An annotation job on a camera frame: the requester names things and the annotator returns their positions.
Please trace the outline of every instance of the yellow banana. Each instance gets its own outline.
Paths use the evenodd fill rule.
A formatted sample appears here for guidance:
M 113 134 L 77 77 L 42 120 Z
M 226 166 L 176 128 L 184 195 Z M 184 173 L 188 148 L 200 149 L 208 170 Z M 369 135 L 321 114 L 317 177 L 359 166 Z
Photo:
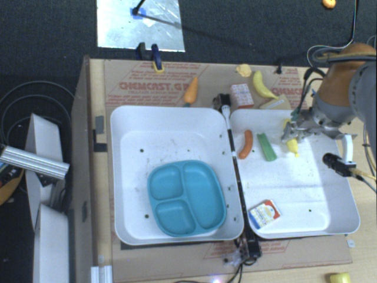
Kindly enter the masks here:
M 284 122 L 284 128 L 285 128 L 285 125 L 288 122 L 290 122 L 290 120 L 286 119 L 285 122 Z M 296 139 L 288 140 L 286 144 L 287 144 L 288 151 L 294 153 L 295 157 L 299 157 L 300 156 L 300 154 L 299 154 L 299 144 L 297 143 Z
M 260 72 L 260 70 L 256 71 L 254 73 L 254 77 L 253 77 L 253 84 L 254 84 L 254 87 L 255 87 L 255 90 L 258 92 L 258 94 L 261 96 L 261 97 L 270 97 L 270 98 L 274 98 L 275 100 L 278 100 L 278 96 L 274 95 L 264 84 L 263 84 L 263 77 L 262 77 L 262 73 Z

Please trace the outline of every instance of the blue plate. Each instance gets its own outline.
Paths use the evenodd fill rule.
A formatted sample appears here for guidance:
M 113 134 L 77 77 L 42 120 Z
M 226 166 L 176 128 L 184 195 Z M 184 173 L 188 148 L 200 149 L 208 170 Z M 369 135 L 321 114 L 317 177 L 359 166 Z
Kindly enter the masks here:
M 148 177 L 148 195 L 157 225 L 170 236 L 210 232 L 226 218 L 219 181 L 212 168 L 198 160 L 154 169 Z

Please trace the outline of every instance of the orange ball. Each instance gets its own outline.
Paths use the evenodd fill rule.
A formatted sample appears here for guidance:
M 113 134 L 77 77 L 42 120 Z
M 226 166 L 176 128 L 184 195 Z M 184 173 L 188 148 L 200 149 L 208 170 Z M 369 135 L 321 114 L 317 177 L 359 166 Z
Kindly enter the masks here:
M 334 8 L 336 5 L 336 0 L 322 0 L 322 4 L 326 8 Z

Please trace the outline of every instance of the black floor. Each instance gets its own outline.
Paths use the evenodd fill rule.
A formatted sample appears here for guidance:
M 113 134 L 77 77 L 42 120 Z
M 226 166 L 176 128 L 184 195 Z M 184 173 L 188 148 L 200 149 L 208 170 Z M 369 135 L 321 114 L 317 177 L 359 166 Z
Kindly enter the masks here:
M 186 52 L 163 53 L 163 59 L 307 66 L 309 47 L 348 41 L 353 2 L 337 0 L 330 11 L 321 0 L 179 0 Z M 360 0 L 359 42 L 376 34 L 376 2 Z M 74 93 L 85 54 L 133 59 L 134 51 L 97 47 L 96 20 L 96 0 L 0 0 L 0 99 L 15 86 L 35 80 L 52 81 Z M 57 87 L 29 85 L 2 102 L 0 116 L 14 100 L 30 94 L 53 97 L 71 108 L 70 97 Z M 70 128 L 64 113 L 41 97 L 9 108 L 0 129 L 8 134 L 32 111 L 60 122 L 63 147 L 68 148 Z M 12 146 L 24 146 L 27 127 L 25 120 L 12 129 Z M 27 194 L 19 188 L 13 203 L 0 206 L 1 283 L 32 281 L 33 240 Z

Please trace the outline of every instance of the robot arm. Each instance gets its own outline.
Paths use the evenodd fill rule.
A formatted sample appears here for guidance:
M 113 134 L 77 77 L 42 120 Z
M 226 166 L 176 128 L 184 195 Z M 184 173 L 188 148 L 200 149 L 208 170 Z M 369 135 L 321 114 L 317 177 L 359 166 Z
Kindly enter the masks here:
M 323 78 L 311 108 L 299 110 L 292 122 L 287 123 L 283 142 L 293 138 L 300 141 L 319 133 L 341 139 L 344 134 L 339 128 L 359 117 L 366 125 L 376 160 L 376 61 L 347 61 L 346 58 L 366 53 L 375 56 L 376 50 L 357 43 L 336 56 L 338 60 Z

